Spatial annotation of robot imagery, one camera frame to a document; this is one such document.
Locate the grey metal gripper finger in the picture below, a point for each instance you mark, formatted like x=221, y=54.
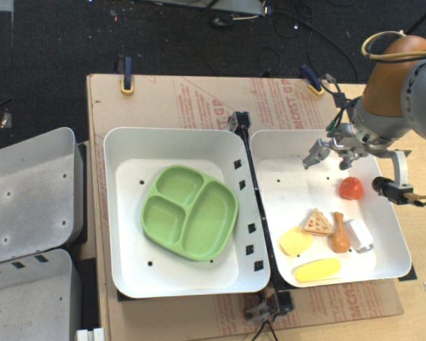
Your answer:
x=316, y=154
x=347, y=160

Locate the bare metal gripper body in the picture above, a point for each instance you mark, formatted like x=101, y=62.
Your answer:
x=355, y=141

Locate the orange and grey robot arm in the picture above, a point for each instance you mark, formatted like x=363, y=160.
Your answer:
x=394, y=91

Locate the red tomato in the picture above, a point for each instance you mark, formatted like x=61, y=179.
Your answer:
x=350, y=188

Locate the white plastic tray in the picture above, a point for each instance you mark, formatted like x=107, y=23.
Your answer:
x=128, y=261
x=28, y=297
x=298, y=190
x=28, y=197

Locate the thin black rod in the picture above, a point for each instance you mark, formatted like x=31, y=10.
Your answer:
x=258, y=190

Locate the tan pizza slice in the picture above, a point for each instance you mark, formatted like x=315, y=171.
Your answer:
x=317, y=224

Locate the white can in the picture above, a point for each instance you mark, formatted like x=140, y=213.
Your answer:
x=358, y=234

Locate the brown chicken drumstick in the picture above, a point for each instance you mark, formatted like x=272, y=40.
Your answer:
x=340, y=240

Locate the pale yellow round slice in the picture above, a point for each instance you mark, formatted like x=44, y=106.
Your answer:
x=294, y=242

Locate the yellow corn cob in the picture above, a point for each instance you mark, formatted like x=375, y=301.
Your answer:
x=317, y=270

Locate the green divided plate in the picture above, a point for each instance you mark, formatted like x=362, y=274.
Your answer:
x=199, y=222

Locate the brown cardboard board red print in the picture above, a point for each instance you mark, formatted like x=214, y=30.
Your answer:
x=184, y=101

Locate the black cylinder on white bracket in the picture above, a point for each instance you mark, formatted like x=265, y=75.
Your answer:
x=394, y=190

